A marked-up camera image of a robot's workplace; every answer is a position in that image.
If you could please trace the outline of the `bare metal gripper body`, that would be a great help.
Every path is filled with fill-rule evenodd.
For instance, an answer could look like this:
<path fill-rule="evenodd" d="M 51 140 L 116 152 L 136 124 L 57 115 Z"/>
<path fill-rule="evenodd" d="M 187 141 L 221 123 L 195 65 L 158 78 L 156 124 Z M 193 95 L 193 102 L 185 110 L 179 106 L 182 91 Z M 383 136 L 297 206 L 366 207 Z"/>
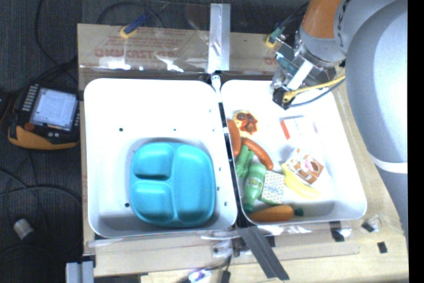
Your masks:
<path fill-rule="evenodd" d="M 288 44 L 281 38 L 276 52 L 277 69 L 272 78 L 272 89 L 297 90 L 319 85 L 335 78 L 337 48 L 328 38 L 296 38 Z"/>

